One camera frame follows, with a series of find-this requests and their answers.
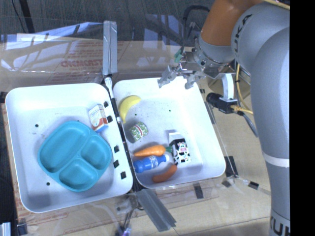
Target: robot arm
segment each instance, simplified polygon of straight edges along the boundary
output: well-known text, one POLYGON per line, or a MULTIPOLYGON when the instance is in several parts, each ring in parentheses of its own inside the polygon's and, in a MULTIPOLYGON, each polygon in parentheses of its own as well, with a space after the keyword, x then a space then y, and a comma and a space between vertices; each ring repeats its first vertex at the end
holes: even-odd
POLYGON ((290 235, 288 8, 262 0, 216 0, 192 51, 158 80, 161 87, 182 75, 189 89, 205 76, 221 79, 221 69, 233 60, 250 74, 271 186, 270 236, 290 235))

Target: orange carrot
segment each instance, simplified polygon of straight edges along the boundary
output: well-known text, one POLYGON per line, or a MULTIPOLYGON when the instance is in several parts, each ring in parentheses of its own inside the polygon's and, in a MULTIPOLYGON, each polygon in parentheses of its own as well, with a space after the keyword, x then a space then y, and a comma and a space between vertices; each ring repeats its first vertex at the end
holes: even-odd
POLYGON ((171 176, 175 174, 177 171, 177 165, 173 164, 171 167, 168 168, 168 170, 160 175, 154 175, 152 177, 152 181, 154 183, 161 183, 167 181, 171 176))
POLYGON ((150 156, 150 155, 156 155, 161 156, 165 153, 166 148, 162 145, 154 145, 151 147, 147 147, 143 150, 140 150, 138 152, 135 152, 134 156, 150 156))

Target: green can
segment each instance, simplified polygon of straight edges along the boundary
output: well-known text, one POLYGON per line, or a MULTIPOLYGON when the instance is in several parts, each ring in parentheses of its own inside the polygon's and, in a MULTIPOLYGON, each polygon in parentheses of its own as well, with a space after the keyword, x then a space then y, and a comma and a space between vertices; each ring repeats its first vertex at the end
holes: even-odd
POLYGON ((134 142, 139 141, 142 137, 149 133, 147 126, 141 121, 132 126, 129 129, 129 132, 134 142))

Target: yellow banana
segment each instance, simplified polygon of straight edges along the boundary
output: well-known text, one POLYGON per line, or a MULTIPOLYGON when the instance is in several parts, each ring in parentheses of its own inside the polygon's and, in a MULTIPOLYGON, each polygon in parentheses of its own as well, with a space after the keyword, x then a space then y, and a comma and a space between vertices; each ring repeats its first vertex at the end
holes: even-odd
POLYGON ((127 116, 127 113, 129 111, 129 109, 139 103, 141 100, 141 98, 137 95, 131 95, 131 96, 128 96, 126 97, 125 99, 123 99, 123 101, 121 102, 120 106, 119 106, 119 114, 120 114, 120 117, 122 118, 123 120, 123 123, 126 122, 126 116, 127 116))

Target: blue bowl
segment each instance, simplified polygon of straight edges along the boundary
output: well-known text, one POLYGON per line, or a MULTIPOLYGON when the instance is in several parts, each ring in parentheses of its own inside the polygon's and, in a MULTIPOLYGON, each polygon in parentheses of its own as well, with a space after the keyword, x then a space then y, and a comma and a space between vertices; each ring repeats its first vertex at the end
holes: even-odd
POLYGON ((44 141, 38 155, 41 168, 65 188, 90 189, 112 160, 109 144, 78 121, 67 121, 44 141))

